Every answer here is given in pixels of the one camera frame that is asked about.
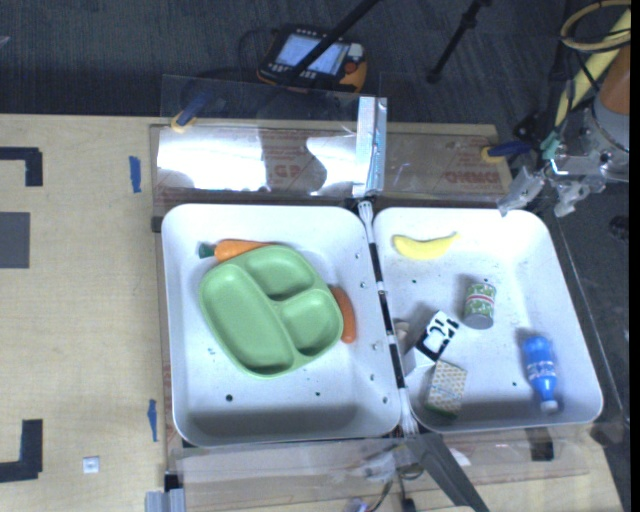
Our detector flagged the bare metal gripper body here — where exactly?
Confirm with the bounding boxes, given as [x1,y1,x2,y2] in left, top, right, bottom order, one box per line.
[542,107,630,195]

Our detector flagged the yellow banana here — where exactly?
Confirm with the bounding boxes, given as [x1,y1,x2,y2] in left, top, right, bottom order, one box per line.
[391,230,461,262]

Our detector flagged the green and white can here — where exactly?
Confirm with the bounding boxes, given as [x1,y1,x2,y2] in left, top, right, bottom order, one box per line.
[462,280,498,331]

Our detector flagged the black and white carton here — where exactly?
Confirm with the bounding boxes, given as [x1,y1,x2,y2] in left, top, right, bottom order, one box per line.
[403,309,461,377]

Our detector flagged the white plastic tray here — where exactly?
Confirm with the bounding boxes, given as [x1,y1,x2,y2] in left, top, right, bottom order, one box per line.
[372,206,605,435]
[160,202,404,448]

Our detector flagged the thin black and white rod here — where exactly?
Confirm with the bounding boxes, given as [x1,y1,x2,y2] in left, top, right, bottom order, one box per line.
[356,199,419,437]

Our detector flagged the blue plastic bottle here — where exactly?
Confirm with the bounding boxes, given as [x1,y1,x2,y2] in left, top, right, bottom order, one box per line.
[521,335,561,415]

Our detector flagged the yellow and green carton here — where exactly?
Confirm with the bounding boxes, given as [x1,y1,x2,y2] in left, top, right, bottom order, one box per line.
[424,359,469,419]

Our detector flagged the orange sausage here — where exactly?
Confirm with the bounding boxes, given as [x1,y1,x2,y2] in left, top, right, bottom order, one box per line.
[329,285,358,345]

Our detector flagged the orange carrot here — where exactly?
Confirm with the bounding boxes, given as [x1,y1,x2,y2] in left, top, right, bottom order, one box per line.
[197,238,275,263]

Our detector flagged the green divided plate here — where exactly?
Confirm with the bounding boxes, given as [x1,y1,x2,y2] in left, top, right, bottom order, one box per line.
[198,244,346,380]

